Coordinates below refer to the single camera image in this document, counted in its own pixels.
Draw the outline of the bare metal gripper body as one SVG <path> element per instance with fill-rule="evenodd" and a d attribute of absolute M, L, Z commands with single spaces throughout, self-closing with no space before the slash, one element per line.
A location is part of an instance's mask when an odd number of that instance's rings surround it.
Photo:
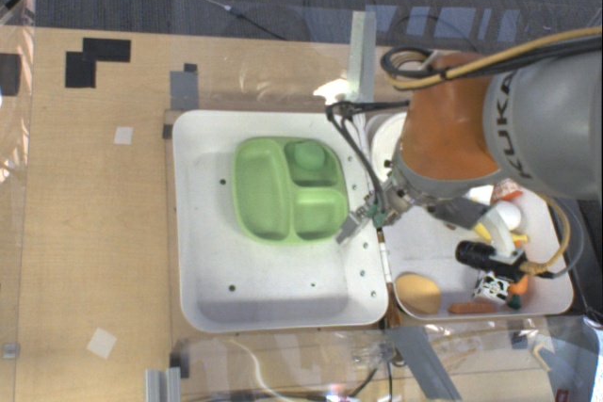
<path fill-rule="evenodd" d="M 421 208 L 428 215 L 444 223 L 472 229 L 489 211 L 489 206 L 466 197 L 440 199 L 426 195 L 411 187 L 406 181 L 389 177 L 381 185 L 385 207 L 376 214 L 376 227 L 395 224 L 412 208 Z"/>

